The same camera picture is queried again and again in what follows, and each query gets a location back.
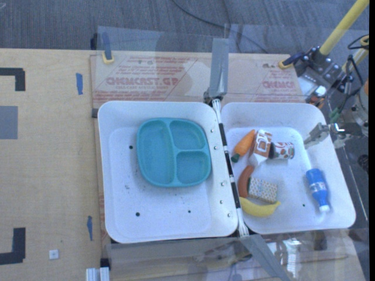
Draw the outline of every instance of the toy banana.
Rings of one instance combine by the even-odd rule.
[[[276,208],[281,204],[280,201],[277,201],[274,204],[258,205],[242,197],[240,197],[240,203],[243,211],[255,217],[268,217],[273,214]]]

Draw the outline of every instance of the black cable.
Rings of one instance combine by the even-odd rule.
[[[227,26],[225,25],[221,25],[221,24],[218,24],[218,23],[215,23],[215,22],[212,22],[212,21],[209,21],[209,20],[206,20],[206,19],[203,19],[197,15],[195,15],[194,13],[191,13],[189,11],[187,11],[177,0],[172,0],[172,2],[179,8],[181,9],[184,13],[188,14],[189,16],[192,16],[193,18],[197,19],[197,20],[200,20],[204,23],[207,23],[207,24],[210,24],[210,25],[213,25],[213,26],[216,26],[216,27],[219,27],[219,28],[223,28],[224,30],[229,30],[231,31],[230,28],[228,28]],[[227,4],[226,4],[226,0],[222,0],[223,2],[223,5],[224,5],[224,10],[225,10],[225,13],[227,15],[227,21],[228,21],[228,24],[231,25],[231,22],[230,22],[230,15],[229,15],[229,11],[228,11],[228,7],[227,7]],[[267,50],[265,50],[260,44],[258,44],[257,42],[253,41],[252,39],[250,39],[249,37],[247,36],[244,36],[242,33],[238,32],[238,31],[235,31],[235,33],[237,35],[241,35],[242,37],[246,38],[249,42],[255,44],[257,47],[259,47],[264,53],[268,54]],[[241,49],[240,47],[238,46],[238,43],[236,41],[236,46],[238,48],[238,50],[241,52]]]
[[[357,160],[359,166],[365,170],[367,172],[367,174],[369,173],[369,156],[368,155],[361,155],[358,157],[358,160]]]
[[[355,43],[355,42],[358,42],[360,39],[364,38],[365,36],[368,36],[368,35],[363,35],[363,36],[360,36],[358,37],[357,39],[355,39],[354,41],[352,41],[348,46],[347,48],[349,50],[353,50],[353,49],[366,49],[366,50],[370,50],[370,44],[366,44],[366,45],[361,45],[361,46],[356,46],[356,47],[352,47],[352,45]]]
[[[358,75],[358,78],[359,78],[359,81],[361,82],[361,85],[363,86],[364,85],[364,81],[362,79],[361,74],[359,73],[359,70],[358,70],[356,62],[354,61],[353,55],[349,55],[349,57],[347,59],[352,62],[353,68],[354,68],[354,70],[356,71],[356,73]]]

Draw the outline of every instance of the yellow pole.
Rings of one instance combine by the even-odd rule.
[[[369,55],[369,51],[366,50],[366,49],[359,49],[354,55],[353,55],[353,60],[356,64],[359,64],[362,60],[364,60],[366,58],[366,56]],[[345,64],[343,64],[343,66],[341,67],[342,71],[344,73],[346,73],[346,64],[347,64],[347,61]],[[354,67],[353,67],[353,64],[352,62],[350,62],[349,64],[349,72],[353,71]]]
[[[369,3],[370,0],[357,0],[353,4],[352,8],[347,12],[345,17],[341,20],[341,22],[337,25],[337,27],[319,49],[320,54],[327,56],[332,51],[334,46],[338,43],[345,32],[352,26],[352,24],[365,10]]]

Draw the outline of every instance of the small can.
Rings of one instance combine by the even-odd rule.
[[[294,145],[291,142],[271,143],[270,159],[292,159],[294,157]]]

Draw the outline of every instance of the orange toy carrot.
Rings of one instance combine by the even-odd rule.
[[[240,156],[244,156],[253,143],[255,129],[246,134],[234,147],[234,155],[230,158],[233,162],[238,162]]]

